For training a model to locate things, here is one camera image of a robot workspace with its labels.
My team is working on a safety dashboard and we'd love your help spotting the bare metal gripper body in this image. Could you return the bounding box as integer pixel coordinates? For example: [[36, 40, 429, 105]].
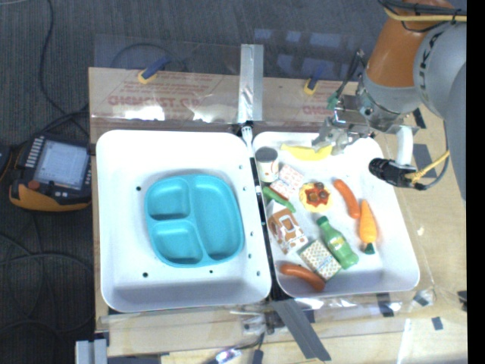
[[324, 93, 420, 139]]

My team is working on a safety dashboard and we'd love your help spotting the yellow banana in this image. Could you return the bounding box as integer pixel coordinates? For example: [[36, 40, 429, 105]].
[[280, 143, 333, 162]]

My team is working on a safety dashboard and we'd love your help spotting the red and white patterned carton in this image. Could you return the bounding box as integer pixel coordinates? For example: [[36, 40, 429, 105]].
[[269, 164, 305, 201]]

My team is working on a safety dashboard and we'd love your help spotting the orange sausage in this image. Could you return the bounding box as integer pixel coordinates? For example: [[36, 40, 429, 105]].
[[279, 262, 327, 292], [333, 178, 361, 220]]

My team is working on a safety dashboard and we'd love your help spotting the yellow pizza with red toppings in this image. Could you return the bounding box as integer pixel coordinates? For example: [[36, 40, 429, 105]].
[[298, 180, 334, 214]]

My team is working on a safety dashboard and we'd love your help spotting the white can with grey lid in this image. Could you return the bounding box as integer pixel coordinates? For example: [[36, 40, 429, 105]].
[[255, 146, 280, 184]]

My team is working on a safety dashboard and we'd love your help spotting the green bean pod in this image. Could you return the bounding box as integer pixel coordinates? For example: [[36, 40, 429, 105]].
[[261, 186, 297, 214]]

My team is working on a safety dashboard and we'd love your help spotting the orange carrot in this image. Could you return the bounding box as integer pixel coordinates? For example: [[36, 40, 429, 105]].
[[358, 199, 379, 256]]

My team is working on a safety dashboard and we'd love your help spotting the brown and white carton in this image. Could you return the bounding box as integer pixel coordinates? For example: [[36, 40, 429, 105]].
[[266, 199, 309, 255]]

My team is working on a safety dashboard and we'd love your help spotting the green bottle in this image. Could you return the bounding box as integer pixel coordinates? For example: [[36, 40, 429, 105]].
[[316, 215, 360, 270]]

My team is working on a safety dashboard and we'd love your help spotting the white plastic tray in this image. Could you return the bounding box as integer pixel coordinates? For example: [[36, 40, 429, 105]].
[[252, 130, 421, 299], [95, 129, 273, 313]]

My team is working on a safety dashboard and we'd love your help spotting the white dotted packet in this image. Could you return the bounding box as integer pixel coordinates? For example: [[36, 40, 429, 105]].
[[298, 239, 343, 281]]

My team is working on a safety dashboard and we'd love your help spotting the blue divided plate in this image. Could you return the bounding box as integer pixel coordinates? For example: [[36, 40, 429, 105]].
[[143, 173, 246, 268]]

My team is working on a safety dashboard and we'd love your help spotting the brown cardboard board red print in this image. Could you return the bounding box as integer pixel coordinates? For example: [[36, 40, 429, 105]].
[[87, 66, 437, 356]]

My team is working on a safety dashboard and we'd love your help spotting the black cylinder on white bracket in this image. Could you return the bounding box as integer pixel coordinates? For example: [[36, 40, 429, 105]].
[[368, 125, 418, 189]]

